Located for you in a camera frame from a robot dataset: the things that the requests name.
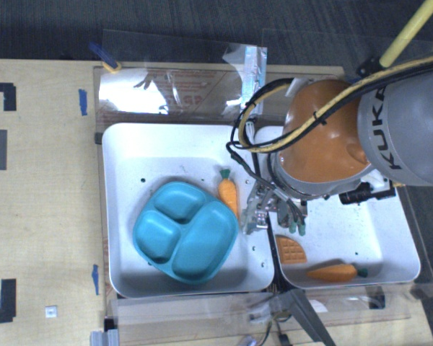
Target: wooden table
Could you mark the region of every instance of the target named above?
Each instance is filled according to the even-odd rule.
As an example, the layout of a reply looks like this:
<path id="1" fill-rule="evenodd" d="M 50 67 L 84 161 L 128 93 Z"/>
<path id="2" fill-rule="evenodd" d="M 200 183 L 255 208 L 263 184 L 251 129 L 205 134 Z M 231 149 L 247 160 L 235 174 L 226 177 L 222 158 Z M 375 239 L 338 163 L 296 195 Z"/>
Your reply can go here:
<path id="1" fill-rule="evenodd" d="M 89 345 L 103 327 L 104 264 L 93 68 L 89 61 L 0 60 L 0 82 L 17 87 L 5 112 L 7 167 L 0 171 L 0 283 L 17 281 L 17 315 L 0 324 L 0 345 Z M 87 115 L 79 107 L 87 92 Z M 93 265 L 99 267 L 95 293 Z M 421 304 L 411 318 L 329 327 L 338 345 L 433 345 Z M 45 317 L 46 306 L 58 316 Z M 290 332 L 296 345 L 311 342 Z M 266 345 L 278 345 L 272 335 Z M 175 345 L 236 345 L 241 337 Z"/>

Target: yellow pole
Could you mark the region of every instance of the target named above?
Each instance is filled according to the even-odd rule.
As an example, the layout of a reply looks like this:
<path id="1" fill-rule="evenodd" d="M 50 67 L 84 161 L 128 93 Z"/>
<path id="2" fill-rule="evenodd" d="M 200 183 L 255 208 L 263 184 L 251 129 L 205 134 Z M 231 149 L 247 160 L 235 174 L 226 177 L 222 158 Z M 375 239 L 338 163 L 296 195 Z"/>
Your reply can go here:
<path id="1" fill-rule="evenodd" d="M 382 58 L 380 58 L 380 65 L 383 68 L 388 68 L 394 63 L 432 14 L 433 0 L 425 0 L 397 38 L 392 42 L 390 47 L 382 55 Z"/>

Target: dark background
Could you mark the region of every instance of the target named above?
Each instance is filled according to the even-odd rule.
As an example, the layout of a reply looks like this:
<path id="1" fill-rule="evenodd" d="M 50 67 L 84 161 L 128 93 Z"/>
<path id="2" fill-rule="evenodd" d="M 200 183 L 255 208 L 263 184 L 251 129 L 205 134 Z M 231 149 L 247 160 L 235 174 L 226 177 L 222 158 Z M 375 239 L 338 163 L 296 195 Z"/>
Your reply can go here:
<path id="1" fill-rule="evenodd" d="M 340 65 L 350 73 L 368 55 L 382 54 L 422 2 L 0 0 L 0 58 L 89 60 L 89 41 L 120 30 L 265 45 L 269 64 Z M 414 45 L 421 53 L 433 46 L 433 17 Z M 433 280 L 433 188 L 408 193 L 424 238 L 419 250 L 431 262 L 422 280 Z M 433 298 L 424 308 L 433 329 Z"/>

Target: blue bowl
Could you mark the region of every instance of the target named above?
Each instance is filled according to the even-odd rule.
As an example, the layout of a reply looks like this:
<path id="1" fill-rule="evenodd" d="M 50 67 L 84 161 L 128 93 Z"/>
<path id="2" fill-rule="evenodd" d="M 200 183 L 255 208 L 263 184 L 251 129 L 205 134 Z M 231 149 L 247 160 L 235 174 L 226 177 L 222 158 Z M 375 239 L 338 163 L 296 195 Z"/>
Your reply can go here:
<path id="1" fill-rule="evenodd" d="M 228 257 L 239 226 L 220 200 L 184 182 L 161 186 L 136 220 L 136 251 L 180 282 L 212 279 Z"/>

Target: toy carrot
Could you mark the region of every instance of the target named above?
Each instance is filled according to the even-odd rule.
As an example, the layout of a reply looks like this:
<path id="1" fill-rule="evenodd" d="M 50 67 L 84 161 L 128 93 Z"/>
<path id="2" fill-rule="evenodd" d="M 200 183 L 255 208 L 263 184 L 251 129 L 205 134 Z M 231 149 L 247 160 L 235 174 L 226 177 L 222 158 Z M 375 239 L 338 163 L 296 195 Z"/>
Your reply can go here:
<path id="1" fill-rule="evenodd" d="M 357 270 L 351 264 L 338 264 L 331 265 L 316 270 L 307 272 L 306 275 L 316 280 L 323 280 L 325 282 L 349 282 L 354 277 L 367 277 L 367 269 Z"/>
<path id="2" fill-rule="evenodd" d="M 231 209 L 237 218 L 237 190 L 236 185 L 229 179 L 229 169 L 223 169 L 220 171 L 222 181 L 218 185 L 218 195 L 220 200 Z"/>

